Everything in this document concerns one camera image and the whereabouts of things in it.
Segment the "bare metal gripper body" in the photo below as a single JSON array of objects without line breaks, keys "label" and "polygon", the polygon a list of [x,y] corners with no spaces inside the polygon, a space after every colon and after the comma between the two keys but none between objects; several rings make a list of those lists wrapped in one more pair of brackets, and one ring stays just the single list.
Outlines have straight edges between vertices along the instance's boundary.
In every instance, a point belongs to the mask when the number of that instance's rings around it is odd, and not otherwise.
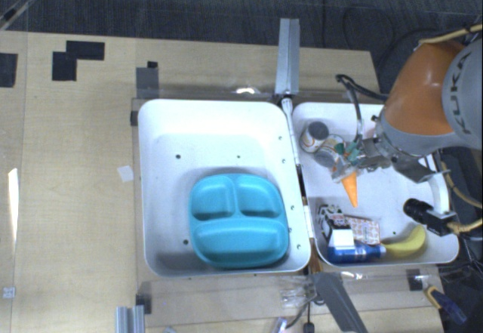
[{"label": "bare metal gripper body", "polygon": [[368,171],[392,167],[415,183],[428,181],[432,170],[420,164],[422,156],[413,156],[394,147],[386,137],[372,137],[361,141],[358,161],[369,164]]}]

